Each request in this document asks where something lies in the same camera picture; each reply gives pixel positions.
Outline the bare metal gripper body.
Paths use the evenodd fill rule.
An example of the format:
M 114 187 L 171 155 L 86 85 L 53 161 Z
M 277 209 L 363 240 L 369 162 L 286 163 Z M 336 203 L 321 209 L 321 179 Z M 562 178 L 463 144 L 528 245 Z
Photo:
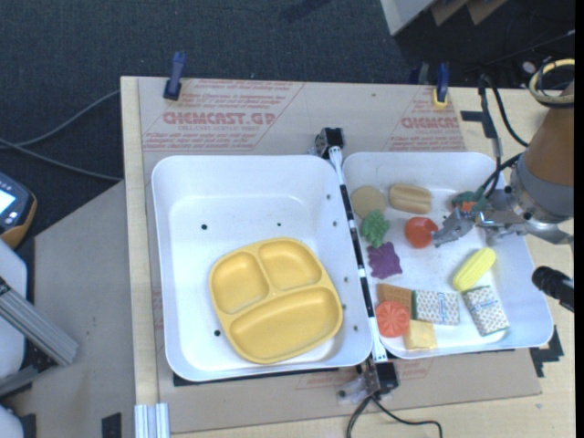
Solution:
M 574 215 L 573 193 L 564 186 L 544 185 L 540 189 L 515 183 L 496 189 L 479 212 L 479 222 L 522 224 L 526 235 L 533 235 L 552 245 L 572 245 L 574 237 L 559 224 Z

